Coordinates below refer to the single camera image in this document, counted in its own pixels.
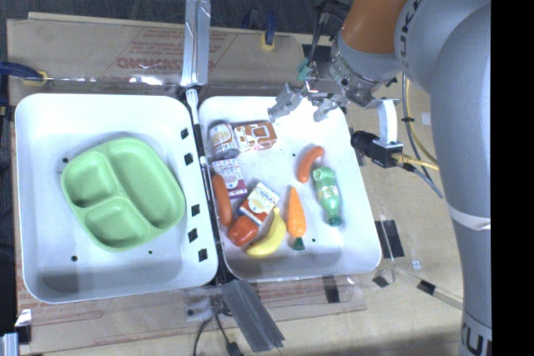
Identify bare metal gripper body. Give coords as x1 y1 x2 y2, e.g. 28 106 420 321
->
306 53 377 109

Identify orange sausage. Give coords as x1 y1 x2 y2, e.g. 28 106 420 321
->
210 173 234 228
296 145 325 184

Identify small white and orange can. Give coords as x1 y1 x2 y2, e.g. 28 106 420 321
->
208 122 241 160

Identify green plastic bottle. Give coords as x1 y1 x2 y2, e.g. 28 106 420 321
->
312 166 345 228

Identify thin black and white rod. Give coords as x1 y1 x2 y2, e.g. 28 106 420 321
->
184 87 229 285

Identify pink and white carton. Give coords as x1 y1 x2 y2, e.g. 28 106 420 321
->
210 158 249 199

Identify white and orange juice carton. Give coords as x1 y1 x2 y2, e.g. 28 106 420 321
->
238 182 281 227

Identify orange carrot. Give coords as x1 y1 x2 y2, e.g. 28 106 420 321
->
286 186 308 252

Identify yellow banana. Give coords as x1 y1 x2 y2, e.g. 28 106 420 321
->
245 207 288 258

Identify white plastic tray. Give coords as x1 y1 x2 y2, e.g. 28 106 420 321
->
197 94 383 283
14 92 220 304

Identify brown cardboard board red print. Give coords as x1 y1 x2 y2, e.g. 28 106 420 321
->
6 11 369 355

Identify green divided plate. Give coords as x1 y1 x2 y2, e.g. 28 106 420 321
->
60 136 187 253

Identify black cylinder on white bracket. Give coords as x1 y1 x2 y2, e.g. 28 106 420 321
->
350 98 405 169

